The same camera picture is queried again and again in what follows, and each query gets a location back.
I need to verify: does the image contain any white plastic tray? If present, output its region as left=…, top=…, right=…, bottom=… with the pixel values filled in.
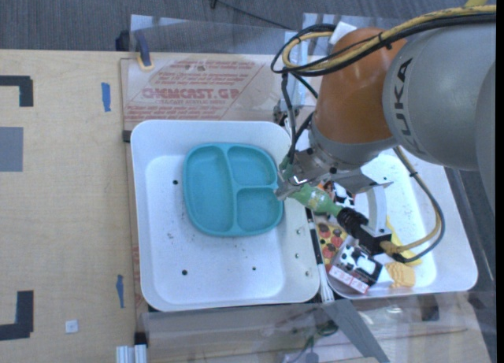
left=293, top=132, right=480, bottom=300
left=129, top=119, right=321, bottom=313

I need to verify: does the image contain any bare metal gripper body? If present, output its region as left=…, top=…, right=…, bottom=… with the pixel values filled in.
left=289, top=147, right=395, bottom=196

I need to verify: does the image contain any green bottle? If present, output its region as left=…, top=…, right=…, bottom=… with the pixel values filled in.
left=289, top=183, right=344, bottom=219

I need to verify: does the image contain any black cylinder on white bracket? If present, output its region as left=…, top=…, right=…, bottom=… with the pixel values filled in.
left=336, top=183, right=394, bottom=256

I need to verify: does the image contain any toy pizza slice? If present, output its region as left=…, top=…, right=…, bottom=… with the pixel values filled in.
left=316, top=220, right=350, bottom=272

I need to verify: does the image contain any brown cardboard board red print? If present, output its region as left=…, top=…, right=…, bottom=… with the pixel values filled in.
left=120, top=53, right=484, bottom=363

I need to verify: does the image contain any cow print carton red base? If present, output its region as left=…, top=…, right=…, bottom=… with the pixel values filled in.
left=328, top=244, right=384, bottom=295

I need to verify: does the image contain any blue divided plate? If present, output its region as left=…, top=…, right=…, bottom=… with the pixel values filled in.
left=182, top=142, right=285, bottom=238

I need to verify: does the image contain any thin black and white rod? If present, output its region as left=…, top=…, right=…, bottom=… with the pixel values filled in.
left=308, top=211, right=335, bottom=304

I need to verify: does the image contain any yellow biscuit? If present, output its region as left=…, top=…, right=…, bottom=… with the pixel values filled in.
left=384, top=261, right=417, bottom=289

